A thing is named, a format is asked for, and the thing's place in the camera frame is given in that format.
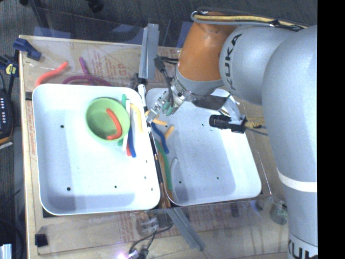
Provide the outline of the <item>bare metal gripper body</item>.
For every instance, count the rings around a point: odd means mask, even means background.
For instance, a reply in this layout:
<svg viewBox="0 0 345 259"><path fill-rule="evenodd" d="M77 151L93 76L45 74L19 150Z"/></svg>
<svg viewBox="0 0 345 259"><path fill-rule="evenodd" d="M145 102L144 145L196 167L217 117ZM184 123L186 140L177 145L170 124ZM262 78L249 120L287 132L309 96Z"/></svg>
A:
<svg viewBox="0 0 345 259"><path fill-rule="evenodd" d="M153 109L159 109L159 114L173 115L185 101L192 101L194 94L185 89L180 83L169 83L159 95L153 105Z"/></svg>

